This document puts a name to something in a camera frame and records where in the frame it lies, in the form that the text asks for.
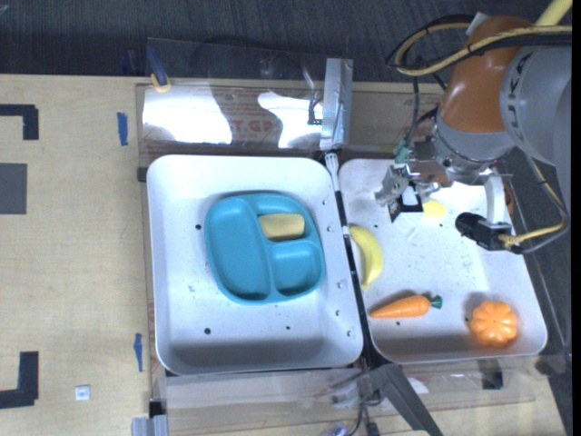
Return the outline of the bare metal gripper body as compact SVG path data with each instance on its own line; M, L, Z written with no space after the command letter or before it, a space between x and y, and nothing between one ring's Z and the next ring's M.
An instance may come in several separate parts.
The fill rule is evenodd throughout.
M440 142L415 142L408 154L409 176L427 183L453 182L456 156Z

